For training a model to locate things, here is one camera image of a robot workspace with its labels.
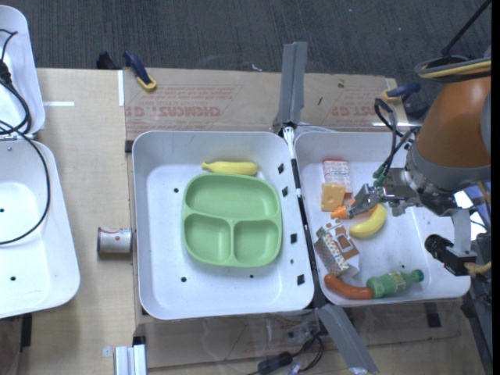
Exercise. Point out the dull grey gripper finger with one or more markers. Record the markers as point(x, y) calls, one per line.
point(367, 195)
point(357, 210)

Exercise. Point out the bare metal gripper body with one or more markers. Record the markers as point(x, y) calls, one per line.
point(398, 191)

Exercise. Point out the orange carrot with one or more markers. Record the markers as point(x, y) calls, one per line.
point(339, 212)

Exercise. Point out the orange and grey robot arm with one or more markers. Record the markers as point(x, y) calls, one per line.
point(453, 131)

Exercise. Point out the yellow banana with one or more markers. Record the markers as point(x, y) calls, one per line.
point(230, 167)
point(369, 225)

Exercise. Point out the yellow cheese wedge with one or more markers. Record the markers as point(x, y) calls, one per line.
point(332, 197)

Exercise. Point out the orange and white carton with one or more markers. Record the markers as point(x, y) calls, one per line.
point(336, 172)

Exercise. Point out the brown patterned white carton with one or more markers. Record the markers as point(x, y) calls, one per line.
point(336, 248)

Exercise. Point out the white plastic tray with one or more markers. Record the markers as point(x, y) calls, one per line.
point(394, 248)
point(17, 72)
point(164, 248)
point(19, 229)

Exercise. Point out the red sausage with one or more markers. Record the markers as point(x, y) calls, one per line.
point(345, 287)

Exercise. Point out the green bottle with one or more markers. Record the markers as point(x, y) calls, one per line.
point(390, 283)

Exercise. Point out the green divided plate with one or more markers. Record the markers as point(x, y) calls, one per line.
point(230, 201)

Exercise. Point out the brown cardboard board red print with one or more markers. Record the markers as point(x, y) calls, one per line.
point(218, 104)

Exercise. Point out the white and orange can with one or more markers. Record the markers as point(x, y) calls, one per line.
point(115, 240)

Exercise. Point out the black cylinder on white bracket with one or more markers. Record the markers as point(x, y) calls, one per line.
point(449, 254)

